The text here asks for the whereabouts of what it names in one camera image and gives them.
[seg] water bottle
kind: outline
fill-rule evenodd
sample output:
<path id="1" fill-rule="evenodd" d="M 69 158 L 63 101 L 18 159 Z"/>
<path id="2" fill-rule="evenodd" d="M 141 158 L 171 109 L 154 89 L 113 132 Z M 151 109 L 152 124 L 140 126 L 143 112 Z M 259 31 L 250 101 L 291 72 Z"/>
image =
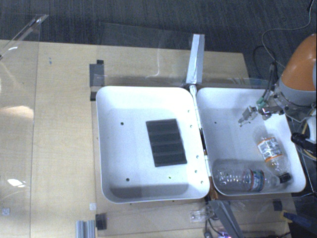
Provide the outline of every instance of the water bottle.
<path id="1" fill-rule="evenodd" d="M 277 176 L 256 166 L 253 163 L 253 168 L 249 168 L 245 163 L 234 160 L 215 161 L 212 168 L 213 182 L 218 190 L 224 192 L 260 192 L 272 190 L 280 184 Z"/>
<path id="2" fill-rule="evenodd" d="M 289 161 L 273 135 L 262 134 L 257 139 L 257 145 L 268 169 L 280 178 L 281 183 L 291 179 L 288 172 Z"/>

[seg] gray carpet floor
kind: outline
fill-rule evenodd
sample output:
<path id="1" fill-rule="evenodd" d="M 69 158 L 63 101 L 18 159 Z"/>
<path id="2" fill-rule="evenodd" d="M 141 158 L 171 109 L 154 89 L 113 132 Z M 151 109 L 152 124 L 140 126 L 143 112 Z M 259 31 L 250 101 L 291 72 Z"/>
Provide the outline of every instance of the gray carpet floor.
<path id="1" fill-rule="evenodd" d="M 154 47 L 151 29 L 203 33 L 206 50 L 242 52 L 249 75 L 266 79 L 272 59 L 261 45 L 271 28 L 296 28 L 308 22 L 310 0 L 0 0 L 0 38 L 10 39 L 33 14 L 48 14 L 41 41 Z M 297 31 L 272 31 L 265 43 L 286 64 L 295 48 L 316 31 L 312 23 Z M 166 41 L 161 48 L 186 48 Z"/>

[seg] black bottle cap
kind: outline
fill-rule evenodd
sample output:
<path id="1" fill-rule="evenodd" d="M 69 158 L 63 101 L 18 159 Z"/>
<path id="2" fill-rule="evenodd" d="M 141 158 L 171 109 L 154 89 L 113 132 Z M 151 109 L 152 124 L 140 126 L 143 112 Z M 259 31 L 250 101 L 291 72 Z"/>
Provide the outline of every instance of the black bottle cap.
<path id="1" fill-rule="evenodd" d="M 289 173 L 284 173 L 281 176 L 279 176 L 280 183 L 285 183 L 291 179 L 291 175 Z"/>

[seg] bottle label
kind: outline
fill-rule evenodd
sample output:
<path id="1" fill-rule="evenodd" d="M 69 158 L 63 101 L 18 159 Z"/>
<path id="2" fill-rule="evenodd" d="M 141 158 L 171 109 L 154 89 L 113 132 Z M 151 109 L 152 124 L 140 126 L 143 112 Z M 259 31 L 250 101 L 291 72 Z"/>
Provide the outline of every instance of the bottle label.
<path id="1" fill-rule="evenodd" d="M 259 192 L 264 188 L 265 177 L 262 170 L 251 170 L 251 187 L 249 191 Z"/>
<path id="2" fill-rule="evenodd" d="M 266 138 L 261 141 L 258 144 L 258 149 L 260 150 L 265 162 L 283 154 L 275 137 Z"/>

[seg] white cable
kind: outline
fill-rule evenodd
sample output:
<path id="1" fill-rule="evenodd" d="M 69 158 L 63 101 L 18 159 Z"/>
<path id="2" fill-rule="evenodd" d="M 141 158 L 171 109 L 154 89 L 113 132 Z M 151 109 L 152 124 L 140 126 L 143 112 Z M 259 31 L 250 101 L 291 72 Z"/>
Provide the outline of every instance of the white cable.
<path id="1" fill-rule="evenodd" d="M 262 37 L 261 37 L 261 40 L 262 40 L 262 45 L 263 47 L 265 48 L 266 52 L 269 54 L 269 56 L 275 60 L 274 56 L 269 52 L 268 48 L 266 47 L 266 45 L 264 44 L 264 35 L 270 31 L 274 31 L 274 30 L 279 30 L 279 31 L 294 31 L 294 30 L 300 30 L 300 29 L 303 29 L 303 28 L 306 28 L 310 25 L 311 23 L 311 20 L 312 20 L 312 17 L 311 17 L 311 12 L 312 12 L 312 7 L 313 7 L 313 4 L 314 4 L 314 1 L 315 0 L 312 0 L 312 4 L 309 8 L 309 21 L 306 25 L 304 26 L 301 26 L 301 27 L 298 27 L 298 28 L 272 28 L 272 29 L 269 29 L 269 30 L 266 30 L 263 34 L 262 34 Z M 276 63 L 278 63 L 280 66 L 282 66 L 283 68 L 285 68 L 285 66 L 283 64 L 281 64 L 278 60 L 275 60 Z"/>

